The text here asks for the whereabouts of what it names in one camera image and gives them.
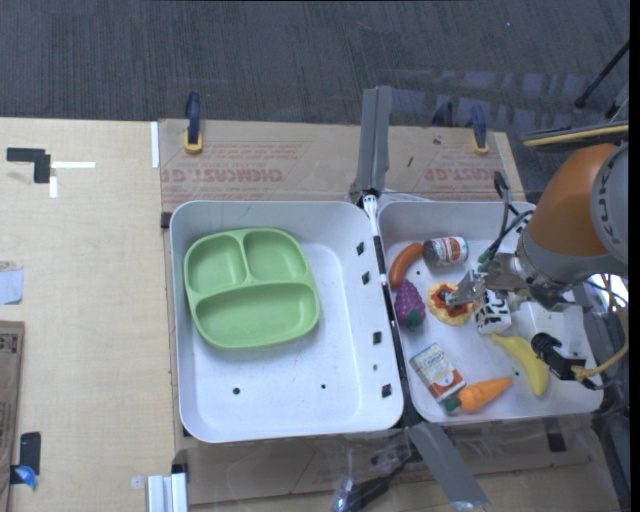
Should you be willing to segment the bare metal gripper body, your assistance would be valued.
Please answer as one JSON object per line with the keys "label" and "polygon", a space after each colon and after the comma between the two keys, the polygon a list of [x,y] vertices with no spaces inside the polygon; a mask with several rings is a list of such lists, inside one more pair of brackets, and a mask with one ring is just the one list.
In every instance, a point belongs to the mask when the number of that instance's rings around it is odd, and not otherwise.
{"label": "bare metal gripper body", "polygon": [[568,306],[567,285],[538,269],[524,253],[497,253],[485,277],[485,287],[537,302],[546,310]]}

